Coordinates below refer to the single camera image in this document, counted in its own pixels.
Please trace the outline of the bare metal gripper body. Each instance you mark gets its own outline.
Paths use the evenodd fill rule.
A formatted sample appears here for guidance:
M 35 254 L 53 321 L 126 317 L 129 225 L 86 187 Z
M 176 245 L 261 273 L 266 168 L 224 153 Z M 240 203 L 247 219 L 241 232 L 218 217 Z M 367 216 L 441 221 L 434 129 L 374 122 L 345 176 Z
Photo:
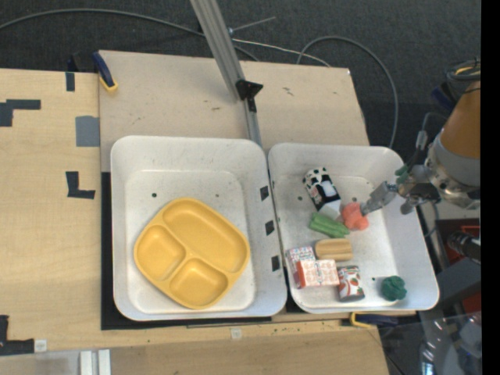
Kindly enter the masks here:
M 404 165 L 397 170 L 398 193 L 408 203 L 444 200 L 462 209 L 480 208 L 480 187 L 464 184 L 441 164 Z

